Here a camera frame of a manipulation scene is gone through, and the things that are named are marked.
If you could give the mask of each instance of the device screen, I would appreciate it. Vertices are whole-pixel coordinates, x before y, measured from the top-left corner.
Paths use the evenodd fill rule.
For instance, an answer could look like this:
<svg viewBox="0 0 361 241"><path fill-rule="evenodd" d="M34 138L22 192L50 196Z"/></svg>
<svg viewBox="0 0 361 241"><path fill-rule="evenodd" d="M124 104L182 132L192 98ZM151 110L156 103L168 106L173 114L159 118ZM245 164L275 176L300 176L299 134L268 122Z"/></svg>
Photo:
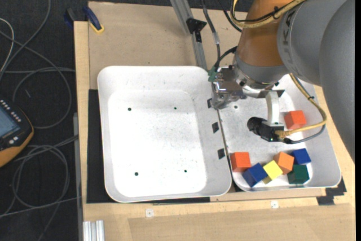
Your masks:
<svg viewBox="0 0 361 241"><path fill-rule="evenodd" d="M20 127L16 122L2 109L0 108L0 137L13 133L19 130Z"/></svg>

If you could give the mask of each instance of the yellow cable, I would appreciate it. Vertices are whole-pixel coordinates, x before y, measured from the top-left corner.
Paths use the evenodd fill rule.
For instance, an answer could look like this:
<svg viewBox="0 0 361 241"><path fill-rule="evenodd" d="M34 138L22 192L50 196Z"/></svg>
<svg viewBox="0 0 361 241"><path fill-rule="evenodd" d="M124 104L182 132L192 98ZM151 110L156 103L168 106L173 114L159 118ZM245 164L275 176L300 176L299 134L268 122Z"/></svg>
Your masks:
<svg viewBox="0 0 361 241"><path fill-rule="evenodd" d="M291 79L293 80L294 84L298 87L298 89L301 91L301 93L319 110L319 112L322 115L322 121L317 123L317 124L304 126L303 128L299 128L299 129L295 129L295 130L287 130L287 131L277 130L277 131L275 131L275 134L278 135L281 139L284 139L285 137L287 137L289 135L292 135L294 133L303 132L305 130L318 128L319 126L325 125L326 121L327 121L327 115L324 112L324 110L317 104L317 102L314 101L312 96L310 96L306 92L306 90L304 90L304 88L298 83L295 76L292 73L290 73L289 75L291 76Z"/></svg>
<svg viewBox="0 0 361 241"><path fill-rule="evenodd" d="M293 1L289 2L287 5L285 5L284 7L282 7L273 16L269 16L269 17L265 18L264 20L261 20L258 22L245 23L244 20L243 21L237 20L234 17L235 6L238 2L238 0L234 0L233 6L232 6L232 11L231 11L231 19L236 25L238 25L241 28L256 28L256 27L260 27L262 25L268 24L268 23L274 21L274 19L278 19L284 13L286 13L287 11L291 10L292 8L296 7L297 5L301 4L304 1L306 1L306 0L293 0Z"/></svg>

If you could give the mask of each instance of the handheld device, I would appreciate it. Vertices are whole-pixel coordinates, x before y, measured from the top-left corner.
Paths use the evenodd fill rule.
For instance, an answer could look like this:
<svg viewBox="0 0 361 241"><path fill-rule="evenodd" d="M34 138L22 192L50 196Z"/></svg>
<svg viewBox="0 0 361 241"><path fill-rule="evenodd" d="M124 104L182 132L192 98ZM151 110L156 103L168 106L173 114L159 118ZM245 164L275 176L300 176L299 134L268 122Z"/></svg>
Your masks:
<svg viewBox="0 0 361 241"><path fill-rule="evenodd" d="M24 112L0 95L0 167L20 153L33 135L34 128Z"/></svg>

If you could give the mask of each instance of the white cable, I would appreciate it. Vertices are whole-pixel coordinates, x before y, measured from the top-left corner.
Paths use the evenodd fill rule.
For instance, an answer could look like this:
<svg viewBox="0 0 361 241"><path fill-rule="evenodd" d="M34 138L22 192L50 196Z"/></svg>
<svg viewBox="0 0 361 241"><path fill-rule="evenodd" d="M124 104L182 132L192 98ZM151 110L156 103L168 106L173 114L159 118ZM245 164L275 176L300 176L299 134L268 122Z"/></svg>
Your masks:
<svg viewBox="0 0 361 241"><path fill-rule="evenodd" d="M5 19L3 19L3 18L1 18L1 17L0 17L0 20L1 20L2 22L6 23L7 26L10 28L10 30L11 30L11 38L12 38L12 40L14 40L14 39L15 39L15 33L14 33L14 29L13 29L13 27L11 26L11 24L10 24L7 20L5 20ZM9 50L9 52L8 52L8 55L7 55L6 59L5 59L4 64L3 64L2 67L0 68L0 72L4 69L7 61L9 60L13 48L14 48L14 42L11 41L10 50Z"/></svg>

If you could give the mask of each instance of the black floor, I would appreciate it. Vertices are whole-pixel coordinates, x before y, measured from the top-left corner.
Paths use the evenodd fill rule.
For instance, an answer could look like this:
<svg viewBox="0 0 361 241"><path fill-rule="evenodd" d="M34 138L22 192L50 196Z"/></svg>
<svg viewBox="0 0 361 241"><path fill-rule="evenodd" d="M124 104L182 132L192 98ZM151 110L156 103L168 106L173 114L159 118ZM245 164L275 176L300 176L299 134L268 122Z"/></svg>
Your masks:
<svg viewBox="0 0 361 241"><path fill-rule="evenodd" d="M63 14L71 7L77 19L83 20L82 7L87 1L170 5L169 0L51 0L49 19L28 46L47 57L56 66L74 69L73 32L65 24ZM228 7L231 0L221 1ZM189 3L191 7L200 6L199 0L189 0ZM207 3L209 8L220 9L213 0L208 0ZM238 9L246 11L251 3L252 0L243 0ZM20 43L26 42L37 30L46 11L47 0L0 0L0 18L13 26L15 39ZM0 21L0 30L11 35L3 21ZM7 39L0 36L0 67L5 61L10 44ZM18 49L19 46L15 46L13 54ZM7 70L28 71L49 66L51 65L45 60L23 49ZM71 97L64 80L56 72L32 75L18 89L17 85L26 74L5 73L0 79L0 95L12 99L14 91L17 90L14 100L35 126L52 125L65 117L59 125L49 129L36 129L30 145L55 145L74 134L73 115L77 110L75 77L74 72L66 71L63 75L69 83ZM26 148L19 157L28 154L30 149ZM0 215L8 211L5 216L0 217L1 241L38 240L40 237L41 240L78 240L74 143L61 146L59 150L67 160L70 175L69 187L65 194L62 194L62 190L66 167L56 155L45 152L29 160L22 170L17 192L19 198L28 205L16 200L8 210L14 199L11 187L14 174L21 161L13 161L0 168ZM61 203L37 208L54 203L60 197Z"/></svg>

